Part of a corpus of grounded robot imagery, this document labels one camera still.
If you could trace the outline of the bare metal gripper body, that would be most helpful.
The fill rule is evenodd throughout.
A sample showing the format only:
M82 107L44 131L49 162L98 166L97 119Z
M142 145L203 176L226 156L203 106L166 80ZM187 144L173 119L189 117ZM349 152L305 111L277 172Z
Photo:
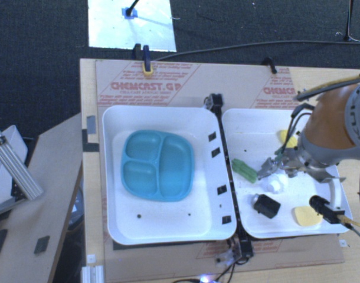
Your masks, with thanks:
M275 164L284 170L288 177L296 177L299 172L310 173L313 170L313 159L302 148L279 148L275 155Z

